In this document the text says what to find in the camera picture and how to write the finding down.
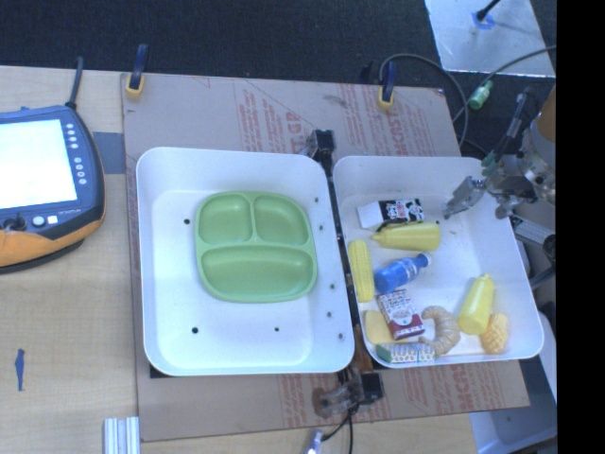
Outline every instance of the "divided green plate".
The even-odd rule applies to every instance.
[[[221,192],[196,213],[199,276],[219,299],[275,303],[315,285],[313,233],[295,201],[268,192]]]

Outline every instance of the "white screen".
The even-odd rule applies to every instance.
[[[78,198],[59,119],[0,124],[0,209]]]

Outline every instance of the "wooden table surface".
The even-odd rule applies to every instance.
[[[64,104],[74,75],[70,69],[0,66],[0,112]],[[84,71],[77,104],[90,131],[123,132],[119,80],[118,72]],[[123,174],[106,176],[106,193],[105,222],[78,249],[0,275],[3,453],[101,453],[104,419],[137,415]],[[25,351],[22,391],[14,364],[19,349]],[[298,454],[309,435],[304,428],[144,443],[141,452]],[[346,453],[348,445],[343,428],[321,452]],[[355,424],[354,452],[456,454],[476,448],[469,416],[458,414]]]

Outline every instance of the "cardboard sheet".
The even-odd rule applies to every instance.
[[[147,75],[122,106],[130,226],[137,393],[144,442],[334,425],[315,414],[312,394],[337,376],[166,377],[143,347],[135,167],[158,146],[298,153],[312,130],[332,130],[335,161],[347,155],[459,156],[441,90],[396,88],[391,110],[377,86]],[[528,405],[518,361],[381,370],[385,397],[356,422],[496,410]]]

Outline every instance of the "yellow squeeze bottle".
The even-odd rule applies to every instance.
[[[489,274],[477,277],[458,314],[458,326],[468,335],[485,333],[492,313],[493,281]]]
[[[441,242],[439,225],[434,222],[419,222],[403,225],[388,225],[372,236],[382,247],[408,251],[435,251]]]

